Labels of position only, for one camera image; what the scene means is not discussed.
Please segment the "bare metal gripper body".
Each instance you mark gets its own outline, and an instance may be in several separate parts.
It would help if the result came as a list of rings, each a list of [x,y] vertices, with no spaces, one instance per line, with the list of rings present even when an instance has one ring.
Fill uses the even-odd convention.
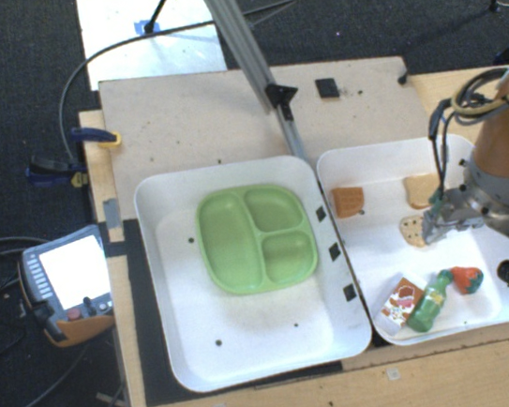
[[[439,221],[461,222],[460,232],[486,226],[509,236],[509,206],[489,198],[478,187],[460,185],[446,190],[438,216]]]

